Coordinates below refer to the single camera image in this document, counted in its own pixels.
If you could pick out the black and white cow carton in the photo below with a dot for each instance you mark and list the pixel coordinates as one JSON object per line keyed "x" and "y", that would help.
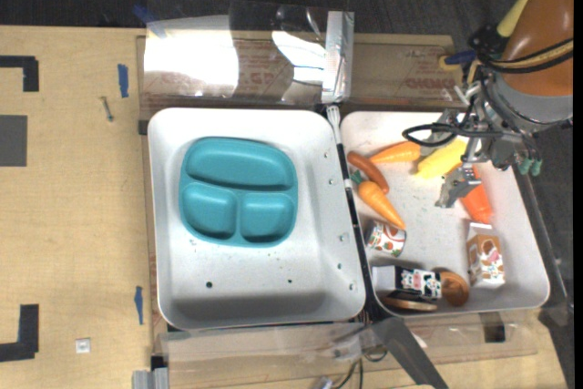
{"x": 416, "y": 282}

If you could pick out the yellow banana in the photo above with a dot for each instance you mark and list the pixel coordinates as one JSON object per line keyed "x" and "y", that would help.
{"x": 439, "y": 161}

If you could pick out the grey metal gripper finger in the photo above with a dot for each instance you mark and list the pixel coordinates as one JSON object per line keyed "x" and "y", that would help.
{"x": 467, "y": 178}
{"x": 446, "y": 193}

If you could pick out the small white square piece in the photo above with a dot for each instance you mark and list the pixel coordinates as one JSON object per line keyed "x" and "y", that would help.
{"x": 82, "y": 345}

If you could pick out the brown bread roll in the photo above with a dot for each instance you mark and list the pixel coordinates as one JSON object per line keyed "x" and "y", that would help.
{"x": 454, "y": 287}

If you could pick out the brown round biscuit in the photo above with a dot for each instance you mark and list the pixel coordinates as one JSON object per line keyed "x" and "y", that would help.
{"x": 407, "y": 304}

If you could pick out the orange cup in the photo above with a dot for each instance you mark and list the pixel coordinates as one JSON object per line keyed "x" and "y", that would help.
{"x": 478, "y": 202}

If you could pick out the small metal screw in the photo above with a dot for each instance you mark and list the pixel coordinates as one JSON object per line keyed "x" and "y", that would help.
{"x": 107, "y": 108}

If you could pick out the white can with strawberry print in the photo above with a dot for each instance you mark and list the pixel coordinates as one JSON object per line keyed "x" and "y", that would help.
{"x": 386, "y": 238}

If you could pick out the blue divided plate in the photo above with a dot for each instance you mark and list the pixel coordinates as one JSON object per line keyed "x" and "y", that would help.
{"x": 237, "y": 168}

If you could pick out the brown and white carton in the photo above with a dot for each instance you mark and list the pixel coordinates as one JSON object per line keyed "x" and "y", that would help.
{"x": 485, "y": 259}

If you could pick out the black cylinder on white bracket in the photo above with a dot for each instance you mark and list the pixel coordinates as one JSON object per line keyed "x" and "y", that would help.
{"x": 487, "y": 38}

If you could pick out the orange carrot with green top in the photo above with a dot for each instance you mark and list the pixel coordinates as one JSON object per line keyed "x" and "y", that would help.
{"x": 378, "y": 198}

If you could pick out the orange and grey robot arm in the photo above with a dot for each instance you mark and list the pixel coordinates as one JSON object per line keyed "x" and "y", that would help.
{"x": 542, "y": 23}

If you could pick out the white plastic tray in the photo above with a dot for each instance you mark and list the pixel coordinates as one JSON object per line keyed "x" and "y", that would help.
{"x": 255, "y": 282}
{"x": 432, "y": 232}

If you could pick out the brown sausage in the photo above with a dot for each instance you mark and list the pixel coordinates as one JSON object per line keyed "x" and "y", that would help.
{"x": 369, "y": 170}

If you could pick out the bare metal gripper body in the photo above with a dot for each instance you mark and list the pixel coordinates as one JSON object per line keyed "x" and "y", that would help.
{"x": 498, "y": 148}

